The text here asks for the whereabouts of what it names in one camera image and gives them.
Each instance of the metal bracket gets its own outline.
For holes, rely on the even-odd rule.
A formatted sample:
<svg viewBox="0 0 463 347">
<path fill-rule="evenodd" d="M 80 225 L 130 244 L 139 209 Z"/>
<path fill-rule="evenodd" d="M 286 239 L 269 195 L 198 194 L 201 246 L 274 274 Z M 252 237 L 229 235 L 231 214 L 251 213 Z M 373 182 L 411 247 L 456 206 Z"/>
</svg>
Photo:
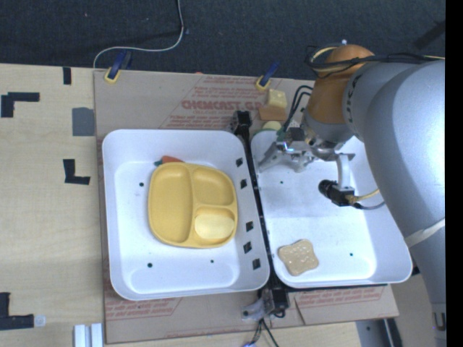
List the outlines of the metal bracket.
<svg viewBox="0 0 463 347">
<path fill-rule="evenodd" d="M 352 154 L 336 154 L 336 165 L 338 166 L 338 185 L 341 189 L 352 189 L 350 186 L 350 160 Z"/>
<path fill-rule="evenodd" d="M 296 161 L 294 166 L 296 172 L 304 171 L 307 164 L 314 160 L 310 146 L 305 142 L 304 130 L 290 127 L 287 132 L 281 133 L 259 162 L 259 170 L 264 171 L 279 164 L 285 155 L 291 156 L 291 159 Z"/>
<path fill-rule="evenodd" d="M 103 347 L 103 327 L 101 324 L 74 325 L 72 345 L 74 347 Z"/>
<path fill-rule="evenodd" d="M 289 297 L 286 290 L 264 288 L 256 302 L 242 307 L 242 319 L 259 321 L 270 314 L 283 313 L 287 308 Z"/>
</svg>

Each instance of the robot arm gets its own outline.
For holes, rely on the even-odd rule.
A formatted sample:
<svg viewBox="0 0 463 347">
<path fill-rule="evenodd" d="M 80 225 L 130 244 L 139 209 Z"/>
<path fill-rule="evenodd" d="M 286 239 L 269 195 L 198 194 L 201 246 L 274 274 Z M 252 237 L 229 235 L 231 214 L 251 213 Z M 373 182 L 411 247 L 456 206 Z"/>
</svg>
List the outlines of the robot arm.
<svg viewBox="0 0 463 347">
<path fill-rule="evenodd" d="M 384 77 L 390 79 L 382 85 L 377 79 Z M 446 346 L 444 84 L 443 61 L 368 64 L 343 99 L 347 124 L 365 143 L 376 183 L 422 273 L 438 346 Z"/>
<path fill-rule="evenodd" d="M 446 346 L 444 61 L 381 61 L 359 46 L 330 49 L 301 123 L 306 146 L 298 150 L 307 165 L 338 161 L 336 151 L 353 135 L 364 142 L 376 184 L 425 281 L 436 343 Z M 326 181 L 319 186 L 330 198 L 332 188 Z M 333 201 L 348 205 L 343 199 L 352 192 L 342 189 Z"/>
</svg>

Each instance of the yellow plate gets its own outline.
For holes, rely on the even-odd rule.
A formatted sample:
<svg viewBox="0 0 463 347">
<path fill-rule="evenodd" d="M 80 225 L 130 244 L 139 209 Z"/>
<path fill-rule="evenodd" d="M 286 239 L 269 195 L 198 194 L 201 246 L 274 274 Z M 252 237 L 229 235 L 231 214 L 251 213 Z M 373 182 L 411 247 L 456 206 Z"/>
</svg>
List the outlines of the yellow plate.
<svg viewBox="0 0 463 347">
<path fill-rule="evenodd" d="M 160 165 L 148 195 L 150 229 L 160 241 L 179 247 L 212 248 L 237 231 L 237 195 L 222 171 L 191 163 Z"/>
</svg>

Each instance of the brown cardboard sheet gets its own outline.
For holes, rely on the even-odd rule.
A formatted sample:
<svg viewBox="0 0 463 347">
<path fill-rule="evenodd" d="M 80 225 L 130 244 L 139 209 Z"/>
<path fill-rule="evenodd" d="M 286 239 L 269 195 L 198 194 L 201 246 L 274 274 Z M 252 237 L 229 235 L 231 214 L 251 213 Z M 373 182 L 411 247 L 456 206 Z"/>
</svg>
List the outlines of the brown cardboard sheet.
<svg viewBox="0 0 463 347">
<path fill-rule="evenodd" d="M 252 130 L 257 131 L 263 124 L 258 109 L 266 103 L 266 93 L 255 89 L 251 77 L 123 71 L 110 85 L 103 76 L 104 71 L 94 71 L 106 342 L 254 330 L 255 322 L 242 321 L 241 308 L 257 299 L 256 291 L 148 301 L 128 301 L 116 294 L 109 280 L 101 144 L 116 129 L 228 129 L 235 111 L 250 111 Z M 284 91 L 288 99 L 300 85 L 307 81 L 272 81 L 272 88 Z M 290 293 L 290 300 L 286 316 L 270 320 L 271 327 L 398 315 L 390 286 L 296 292 Z"/>
</svg>

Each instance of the cable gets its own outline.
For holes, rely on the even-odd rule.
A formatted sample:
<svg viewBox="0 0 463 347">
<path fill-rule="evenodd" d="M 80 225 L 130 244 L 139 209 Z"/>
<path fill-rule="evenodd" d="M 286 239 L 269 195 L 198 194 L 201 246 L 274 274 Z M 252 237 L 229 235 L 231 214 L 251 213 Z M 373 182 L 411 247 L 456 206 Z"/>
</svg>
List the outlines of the cable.
<svg viewBox="0 0 463 347">
<path fill-rule="evenodd" d="M 248 343 L 246 343 L 243 347 L 254 347 L 255 346 L 255 344 L 259 340 L 260 336 L 262 335 L 262 325 L 267 330 L 267 333 L 270 336 L 270 338 L 271 338 L 273 344 L 275 345 L 275 347 L 279 347 L 279 345 L 276 342 L 275 338 L 273 337 L 270 329 L 268 329 L 268 326 L 267 326 L 266 321 L 264 320 L 264 318 L 259 320 L 258 326 L 257 326 L 257 328 L 256 328 L 256 330 L 254 332 L 254 336 L 252 337 L 252 340 L 249 341 Z"/>
<path fill-rule="evenodd" d="M 340 45 L 328 45 L 318 50 L 315 50 L 312 54 L 307 54 L 304 62 L 308 65 L 315 73 L 318 78 L 327 78 L 332 74 L 346 71 L 347 69 L 361 63 L 381 61 L 388 63 L 417 63 L 420 61 L 435 61 L 435 60 L 445 60 L 445 58 L 440 56 L 426 56 L 426 55 L 417 55 L 413 53 L 393 53 L 388 55 L 372 55 L 366 56 L 365 58 L 352 58 L 345 61 L 333 61 L 329 63 L 315 63 L 315 60 L 323 53 L 328 51 L 335 50 Z M 328 72 L 324 76 L 320 76 L 319 72 Z"/>
<path fill-rule="evenodd" d="M 377 193 L 379 193 L 379 189 L 376 189 L 376 190 L 372 191 L 371 193 L 368 193 L 368 194 L 365 194 L 365 195 L 358 195 L 357 196 L 357 195 L 349 194 L 349 195 L 346 195 L 346 198 L 347 198 L 347 200 L 349 200 L 349 203 L 357 203 L 360 200 L 367 200 L 368 198 L 374 197 L 375 195 L 377 195 Z"/>
<path fill-rule="evenodd" d="M 286 311 L 282 309 L 280 312 L 273 314 L 274 317 L 278 317 L 279 319 L 283 319 L 286 316 Z"/>
<path fill-rule="evenodd" d="M 276 342 L 275 338 L 273 337 L 270 329 L 268 329 L 268 326 L 267 326 L 266 321 L 264 319 L 262 319 L 262 323 L 263 323 L 264 328 L 267 330 L 267 333 L 270 336 L 270 338 L 271 338 L 273 344 L 275 345 L 275 347 L 279 347 L 278 343 Z"/>
<path fill-rule="evenodd" d="M 96 55 L 95 59 L 93 60 L 93 68 L 96 68 L 96 62 L 99 59 L 99 57 L 101 55 L 103 55 L 104 53 L 106 53 L 108 51 L 111 51 L 111 50 L 124 50 L 125 49 L 125 50 L 132 50 L 132 51 L 143 51 L 145 53 L 161 53 L 161 52 L 169 51 L 169 50 L 172 50 L 173 48 L 176 48 L 180 44 L 180 41 L 182 41 L 182 39 L 183 39 L 184 23 L 183 23 L 183 16 L 182 16 L 182 9 L 181 9 L 180 0 L 175 0 L 175 1 L 177 3 L 177 11 L 179 13 L 181 29 L 180 29 L 179 37 L 178 37 L 178 39 L 177 39 L 177 41 L 175 42 L 174 45 L 169 46 L 168 48 L 162 48 L 162 49 L 135 48 L 135 47 L 131 47 L 131 46 L 113 46 L 111 48 L 106 48 L 106 49 L 100 51 Z"/>
<path fill-rule="evenodd" d="M 299 108 L 302 96 L 303 95 L 309 95 L 310 96 L 310 94 L 311 94 L 311 93 L 309 93 L 307 91 L 304 91 L 303 93 L 300 93 L 300 91 L 303 90 L 303 89 L 308 89 L 308 90 L 312 91 L 313 87 L 307 86 L 307 85 L 301 85 L 301 86 L 299 86 L 297 88 L 296 93 L 294 94 L 294 97 L 292 99 L 292 104 L 291 104 L 291 108 L 289 109 L 288 118 L 286 119 L 286 121 L 283 124 L 283 132 L 287 131 L 288 126 L 291 123 L 292 118 L 294 117 L 297 109 Z"/>
<path fill-rule="evenodd" d="M 354 203 L 351 206 L 353 208 L 357 208 L 358 210 L 376 210 L 378 208 L 383 207 L 385 204 L 386 204 L 385 202 L 381 202 L 379 205 L 374 205 L 374 206 L 367 207 L 367 206 L 361 205 L 360 203 Z"/>
</svg>

